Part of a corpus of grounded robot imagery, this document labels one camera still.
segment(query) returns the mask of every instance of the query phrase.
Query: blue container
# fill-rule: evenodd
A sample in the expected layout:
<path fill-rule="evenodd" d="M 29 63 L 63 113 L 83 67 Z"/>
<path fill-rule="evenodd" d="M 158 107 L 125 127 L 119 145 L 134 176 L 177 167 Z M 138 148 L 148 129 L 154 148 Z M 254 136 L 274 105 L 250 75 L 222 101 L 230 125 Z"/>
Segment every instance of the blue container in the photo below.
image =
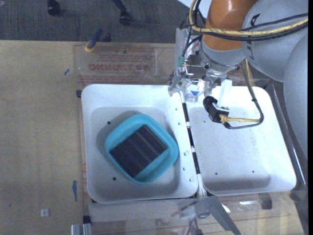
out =
<path fill-rule="evenodd" d="M 158 139 L 162 141 L 162 143 L 166 146 L 166 149 L 135 177 L 132 177 L 111 155 L 110 152 L 144 125 L 146 125 L 158 137 Z M 176 141 L 154 119 L 143 114 L 134 115 L 118 125 L 107 136 L 105 140 L 105 151 L 114 164 L 130 180 L 142 185 L 149 184 L 159 178 L 179 156 L 179 148 Z"/>

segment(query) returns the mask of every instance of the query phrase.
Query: tan tabletop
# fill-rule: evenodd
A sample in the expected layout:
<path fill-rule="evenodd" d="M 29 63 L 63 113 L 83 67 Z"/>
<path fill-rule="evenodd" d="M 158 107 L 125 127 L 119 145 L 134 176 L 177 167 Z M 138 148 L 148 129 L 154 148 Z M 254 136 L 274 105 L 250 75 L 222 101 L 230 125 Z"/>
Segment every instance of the tan tabletop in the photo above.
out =
<path fill-rule="evenodd" d="M 0 41 L 0 234 L 66 235 L 72 224 L 82 224 L 86 208 L 73 59 L 79 44 L 84 43 Z M 144 46 L 168 49 L 169 63 L 174 58 L 174 45 Z M 303 234 L 293 203 L 283 203 L 288 204 L 281 215 L 241 213 L 234 221 L 243 234 Z M 49 215 L 41 217 L 41 209 Z M 231 234 L 216 223 L 206 228 L 213 230 Z"/>

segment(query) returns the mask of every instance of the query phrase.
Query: clear plastic sheet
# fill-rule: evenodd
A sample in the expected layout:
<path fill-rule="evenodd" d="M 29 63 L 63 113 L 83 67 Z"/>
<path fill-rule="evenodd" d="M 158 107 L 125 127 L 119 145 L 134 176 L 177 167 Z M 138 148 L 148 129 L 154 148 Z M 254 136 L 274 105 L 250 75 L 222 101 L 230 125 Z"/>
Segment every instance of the clear plastic sheet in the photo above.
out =
<path fill-rule="evenodd" d="M 212 197 L 143 201 L 139 208 L 133 203 L 94 203 L 89 205 L 92 234 L 196 235 L 201 229 L 203 234 L 301 235 L 303 229 L 290 195 L 292 192 L 219 197 L 239 233 L 223 222 Z"/>
<path fill-rule="evenodd" d="M 75 46 L 77 89 L 89 84 L 166 84 L 173 69 L 172 45 L 96 43 Z"/>

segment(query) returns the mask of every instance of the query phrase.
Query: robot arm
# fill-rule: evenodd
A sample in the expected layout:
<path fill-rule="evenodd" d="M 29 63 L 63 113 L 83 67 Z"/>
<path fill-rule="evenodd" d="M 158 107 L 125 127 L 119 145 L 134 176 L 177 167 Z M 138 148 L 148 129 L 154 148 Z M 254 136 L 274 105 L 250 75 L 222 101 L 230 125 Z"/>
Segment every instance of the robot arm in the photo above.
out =
<path fill-rule="evenodd" d="M 194 0 L 191 4 L 189 27 L 183 37 L 185 44 L 169 79 L 169 93 L 183 91 L 189 101 L 197 101 L 204 94 L 204 107 L 210 118 L 230 128 L 228 109 L 210 98 L 211 91 L 227 79 L 229 71 L 248 68 L 249 63 L 266 76 L 284 82 L 293 129 L 298 139 L 307 143 L 308 0 L 212 0 L 202 27 L 197 22 L 200 2 Z M 302 59 L 299 54 L 292 54 L 300 48 Z M 257 102 L 249 78 L 246 80 L 252 100 Z M 256 106 L 260 124 L 262 111 L 257 103 Z"/>

